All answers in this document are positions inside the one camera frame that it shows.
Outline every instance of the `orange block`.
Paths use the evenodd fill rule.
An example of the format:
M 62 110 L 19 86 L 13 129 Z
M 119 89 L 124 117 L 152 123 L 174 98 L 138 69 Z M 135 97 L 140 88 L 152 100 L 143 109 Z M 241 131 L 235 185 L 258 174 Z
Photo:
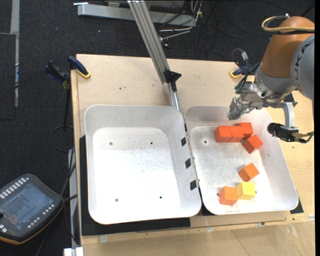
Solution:
M 256 134 L 254 134 L 251 137 L 247 138 L 242 143 L 242 145 L 245 147 L 246 151 L 251 154 L 259 149 L 263 145 L 263 142 Z
M 249 163 L 238 172 L 238 174 L 244 182 L 248 182 L 249 180 L 257 176 L 259 173 L 259 170 L 253 162 Z
M 240 142 L 244 138 L 244 133 L 240 126 L 230 126 L 232 138 L 229 142 Z
M 220 192 L 220 204 L 233 206 L 238 201 L 238 190 L 236 187 L 224 186 Z
M 215 141 L 218 143 L 229 142 L 232 138 L 230 126 L 218 126 L 213 133 Z
M 251 135 L 254 134 L 254 129 L 252 128 L 252 124 L 250 122 L 241 122 L 235 124 L 236 126 L 240 126 L 242 128 L 243 137 L 249 138 Z

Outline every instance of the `device screen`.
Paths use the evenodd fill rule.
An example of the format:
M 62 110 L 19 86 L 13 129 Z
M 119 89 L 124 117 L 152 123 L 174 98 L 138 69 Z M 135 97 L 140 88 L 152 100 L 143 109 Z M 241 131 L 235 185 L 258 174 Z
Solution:
M 46 196 L 33 184 L 26 184 L 3 206 L 4 215 L 18 229 L 33 219 L 43 208 L 51 204 L 53 200 Z

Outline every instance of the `block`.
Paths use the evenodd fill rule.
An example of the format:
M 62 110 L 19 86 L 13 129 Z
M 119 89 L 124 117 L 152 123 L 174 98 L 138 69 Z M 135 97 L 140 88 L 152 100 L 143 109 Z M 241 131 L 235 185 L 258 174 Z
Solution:
M 220 192 L 220 204 L 233 206 L 238 201 L 238 191 L 236 187 L 224 186 Z
M 257 167 L 254 165 L 254 163 L 249 163 L 248 165 L 246 165 L 245 167 L 243 167 L 238 174 L 240 175 L 241 179 L 244 182 L 248 182 L 250 181 L 252 178 L 254 178 L 255 176 L 257 176 L 259 174 L 259 170 L 257 169 Z
M 246 151 L 251 154 L 258 150 L 263 145 L 263 142 L 256 134 L 254 134 L 251 137 L 246 138 L 242 145 L 244 146 Z
M 218 143 L 229 142 L 232 137 L 230 126 L 218 126 L 213 133 Z
M 236 186 L 238 198 L 242 200 L 250 200 L 256 195 L 255 184 L 252 182 L 242 181 Z
M 245 139 L 249 138 L 251 135 L 254 134 L 254 129 L 250 122 L 241 122 L 241 123 L 236 123 L 235 125 L 240 126 L 242 128 L 243 137 Z
M 232 138 L 229 142 L 240 142 L 244 138 L 244 133 L 240 126 L 230 126 Z

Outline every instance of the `yellow cable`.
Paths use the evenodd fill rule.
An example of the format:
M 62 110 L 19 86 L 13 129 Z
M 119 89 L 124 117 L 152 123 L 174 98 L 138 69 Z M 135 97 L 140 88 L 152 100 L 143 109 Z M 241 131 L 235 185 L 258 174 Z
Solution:
M 261 28 L 264 31 L 268 31 L 268 32 L 276 32 L 276 31 L 284 31 L 284 30 L 300 30 L 300 31 L 310 31 L 310 32 L 314 32 L 315 28 L 314 27 L 297 27 L 297 26 L 282 26 L 282 27 L 266 27 L 265 23 L 268 22 L 269 20 L 276 18 L 277 16 L 273 16 L 270 18 L 265 19 L 262 24 L 261 24 Z

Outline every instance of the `tray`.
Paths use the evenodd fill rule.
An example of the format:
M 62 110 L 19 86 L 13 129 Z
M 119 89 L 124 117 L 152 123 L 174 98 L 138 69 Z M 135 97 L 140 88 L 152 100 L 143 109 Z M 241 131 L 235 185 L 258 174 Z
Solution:
M 88 210 L 100 224 L 183 218 L 201 209 L 182 114 L 93 105 L 84 114 Z
M 284 211 L 294 209 L 299 202 L 296 188 L 285 161 L 279 139 L 272 137 L 267 127 L 272 123 L 264 109 L 254 110 L 241 119 L 229 121 L 226 106 L 193 106 L 185 113 L 185 123 L 198 176 L 204 206 L 215 215 Z M 217 143 L 217 126 L 250 122 L 263 145 L 249 154 L 240 142 Z M 254 163 L 260 174 L 250 180 L 256 195 L 251 200 L 238 200 L 234 205 L 220 204 L 223 186 L 236 187 L 242 181 L 238 175 L 244 166 Z

